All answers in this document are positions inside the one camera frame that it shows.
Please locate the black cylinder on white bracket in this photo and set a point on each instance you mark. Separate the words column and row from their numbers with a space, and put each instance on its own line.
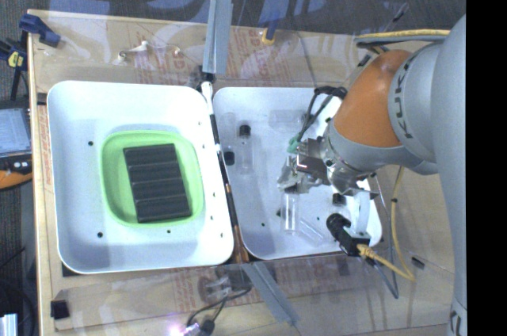
column 345, row 233

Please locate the black ribbed block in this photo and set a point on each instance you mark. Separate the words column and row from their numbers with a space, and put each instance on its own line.
column 158, row 184

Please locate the white plastic tray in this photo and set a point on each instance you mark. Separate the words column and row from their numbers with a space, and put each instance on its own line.
column 261, row 207
column 79, row 168

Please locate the brown cardboard board red print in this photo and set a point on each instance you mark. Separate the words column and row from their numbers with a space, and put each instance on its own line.
column 119, row 298

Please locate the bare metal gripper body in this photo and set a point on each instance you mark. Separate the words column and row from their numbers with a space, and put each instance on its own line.
column 317, row 162

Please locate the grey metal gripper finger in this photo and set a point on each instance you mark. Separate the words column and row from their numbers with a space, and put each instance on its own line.
column 286, row 179
column 306, row 184

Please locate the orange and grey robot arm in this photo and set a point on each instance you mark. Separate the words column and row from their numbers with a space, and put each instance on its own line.
column 420, row 116

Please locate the green plastic bowl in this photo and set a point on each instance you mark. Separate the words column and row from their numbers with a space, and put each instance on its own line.
column 115, row 176

